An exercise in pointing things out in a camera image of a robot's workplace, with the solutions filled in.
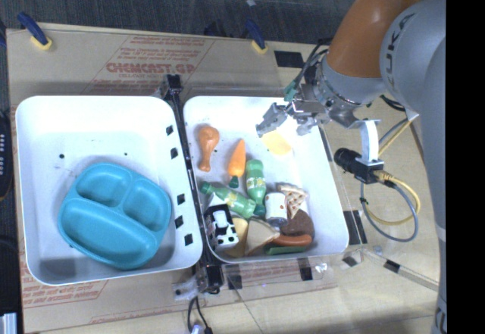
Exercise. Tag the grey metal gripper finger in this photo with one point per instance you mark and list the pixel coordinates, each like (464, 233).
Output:
(305, 128)
(272, 119)

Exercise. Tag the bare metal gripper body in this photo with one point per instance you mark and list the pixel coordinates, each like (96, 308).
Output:
(312, 105)

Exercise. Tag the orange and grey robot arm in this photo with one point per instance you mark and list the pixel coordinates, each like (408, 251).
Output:
(409, 60)

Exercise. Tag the pale yellow cheese slice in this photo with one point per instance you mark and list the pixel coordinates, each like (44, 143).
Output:
(277, 143)

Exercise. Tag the orange carrot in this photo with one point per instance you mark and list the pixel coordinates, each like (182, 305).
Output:
(237, 162)

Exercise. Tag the white plastic tray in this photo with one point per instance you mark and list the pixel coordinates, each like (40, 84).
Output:
(94, 124)
(322, 188)

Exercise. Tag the green bottle yellow label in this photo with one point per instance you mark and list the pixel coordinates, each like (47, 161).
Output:
(255, 181)

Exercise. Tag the orange chicken drumstick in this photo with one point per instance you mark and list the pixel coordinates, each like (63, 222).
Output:
(207, 143)

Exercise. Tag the pizza slice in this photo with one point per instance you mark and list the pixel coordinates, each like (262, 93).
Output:
(295, 198)

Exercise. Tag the white can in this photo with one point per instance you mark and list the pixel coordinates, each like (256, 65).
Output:
(274, 205)

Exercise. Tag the green bottle white label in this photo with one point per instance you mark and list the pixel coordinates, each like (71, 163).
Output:
(233, 200)

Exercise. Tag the brown biscuit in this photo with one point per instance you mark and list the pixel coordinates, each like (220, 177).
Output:
(301, 225)

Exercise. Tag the thin black rod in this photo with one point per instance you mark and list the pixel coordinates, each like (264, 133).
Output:
(188, 173)

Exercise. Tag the red-brown sausage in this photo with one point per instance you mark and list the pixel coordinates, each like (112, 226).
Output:
(293, 240)

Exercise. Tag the tan bread slice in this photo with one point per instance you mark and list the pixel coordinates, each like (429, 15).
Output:
(259, 234)

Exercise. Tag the yellow wedge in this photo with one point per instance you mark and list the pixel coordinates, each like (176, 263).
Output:
(239, 230)

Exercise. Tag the black and white milk carton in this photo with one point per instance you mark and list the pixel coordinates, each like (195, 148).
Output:
(223, 228)

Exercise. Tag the green flat piece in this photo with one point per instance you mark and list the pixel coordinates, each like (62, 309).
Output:
(282, 250)

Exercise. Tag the blue divided plate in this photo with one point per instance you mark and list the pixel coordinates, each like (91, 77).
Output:
(113, 219)

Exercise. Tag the brown cardboard board red print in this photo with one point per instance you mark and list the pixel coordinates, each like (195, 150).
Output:
(76, 60)

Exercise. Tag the black cylinder on white bracket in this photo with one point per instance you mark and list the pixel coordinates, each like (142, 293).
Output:
(354, 163)

